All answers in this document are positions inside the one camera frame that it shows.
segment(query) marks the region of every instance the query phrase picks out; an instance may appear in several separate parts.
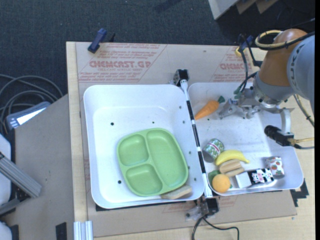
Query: orange fruit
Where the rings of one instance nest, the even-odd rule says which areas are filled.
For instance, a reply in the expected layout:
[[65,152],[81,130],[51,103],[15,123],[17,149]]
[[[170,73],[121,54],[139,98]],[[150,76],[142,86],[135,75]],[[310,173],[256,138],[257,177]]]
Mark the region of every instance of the orange fruit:
[[212,187],[215,191],[224,193],[226,192],[231,186],[230,179],[225,174],[217,174],[212,179]]

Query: orange carrot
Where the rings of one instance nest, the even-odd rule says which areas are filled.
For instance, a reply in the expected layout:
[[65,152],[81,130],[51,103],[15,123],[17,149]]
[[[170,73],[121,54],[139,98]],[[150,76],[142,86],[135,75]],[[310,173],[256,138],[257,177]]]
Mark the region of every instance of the orange carrot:
[[208,103],[199,110],[199,112],[195,115],[194,119],[198,120],[200,118],[204,118],[213,112],[215,112],[219,108],[219,104],[224,102],[224,97],[220,96],[220,98],[217,100],[209,100]]

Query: blue clamp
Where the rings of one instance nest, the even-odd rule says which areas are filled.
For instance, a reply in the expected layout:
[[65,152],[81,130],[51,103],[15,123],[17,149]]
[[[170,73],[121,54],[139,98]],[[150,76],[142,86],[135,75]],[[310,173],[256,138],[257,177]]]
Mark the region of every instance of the blue clamp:
[[93,42],[91,43],[91,45],[88,47],[88,51],[89,52],[92,52],[92,53],[96,53],[96,51],[99,49],[100,45],[99,43],[102,42],[105,37],[107,35],[107,31],[103,28],[101,28],[96,36],[95,36],[95,39],[93,40]]

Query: green divided plate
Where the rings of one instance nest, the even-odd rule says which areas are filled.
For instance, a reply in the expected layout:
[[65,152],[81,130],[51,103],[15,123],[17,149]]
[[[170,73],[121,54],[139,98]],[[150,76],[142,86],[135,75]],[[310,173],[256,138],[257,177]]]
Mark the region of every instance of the green divided plate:
[[188,179],[184,154],[166,129],[152,128],[127,135],[118,142],[116,153],[128,187],[138,196],[170,192]]

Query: toy banana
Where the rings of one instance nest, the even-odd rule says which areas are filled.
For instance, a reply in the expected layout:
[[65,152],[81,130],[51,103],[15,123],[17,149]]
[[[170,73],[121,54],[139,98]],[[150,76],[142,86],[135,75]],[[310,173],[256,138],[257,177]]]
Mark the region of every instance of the toy banana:
[[238,159],[240,161],[243,161],[245,163],[250,163],[248,159],[245,158],[244,154],[239,150],[229,149],[221,152],[220,155],[215,159],[215,165],[219,166],[222,163],[232,160],[232,159]]

